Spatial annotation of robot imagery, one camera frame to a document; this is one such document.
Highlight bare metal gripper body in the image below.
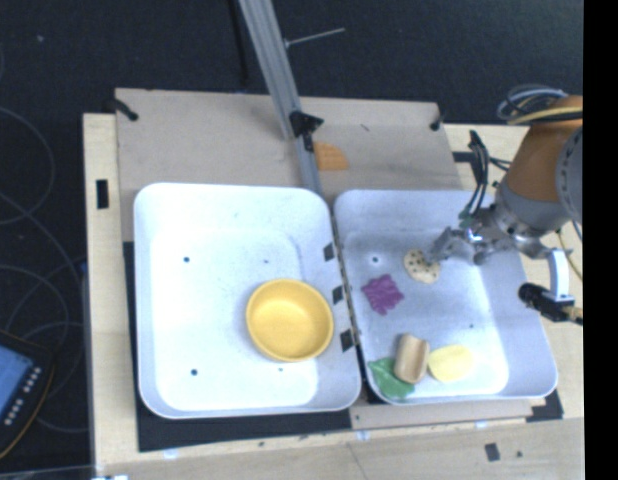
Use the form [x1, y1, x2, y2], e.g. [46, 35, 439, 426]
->
[457, 204, 551, 261]

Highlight white plastic tray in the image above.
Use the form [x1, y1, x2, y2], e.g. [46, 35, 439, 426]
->
[132, 181, 363, 421]
[332, 188, 560, 406]

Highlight yellow round toy food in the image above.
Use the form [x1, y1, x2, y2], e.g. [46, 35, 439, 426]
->
[426, 343, 475, 384]

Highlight tan bread roll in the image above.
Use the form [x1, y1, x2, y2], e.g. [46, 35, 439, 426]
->
[392, 332, 432, 385]

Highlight black cylinder on white bracket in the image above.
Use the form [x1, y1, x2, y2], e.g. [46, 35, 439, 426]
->
[518, 248, 577, 324]

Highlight purple grapes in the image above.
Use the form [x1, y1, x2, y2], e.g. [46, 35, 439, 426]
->
[360, 273, 406, 317]

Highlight beige chocolate chip biscuit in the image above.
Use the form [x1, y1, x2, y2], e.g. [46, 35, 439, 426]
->
[402, 248, 442, 286]

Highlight yellow bowl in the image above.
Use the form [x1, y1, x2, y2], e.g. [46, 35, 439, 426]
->
[244, 277, 336, 364]

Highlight green lettuce leaf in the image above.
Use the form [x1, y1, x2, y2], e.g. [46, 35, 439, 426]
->
[366, 356, 417, 401]

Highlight brown cardboard board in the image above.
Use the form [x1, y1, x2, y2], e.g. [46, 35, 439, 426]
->
[113, 87, 548, 431]

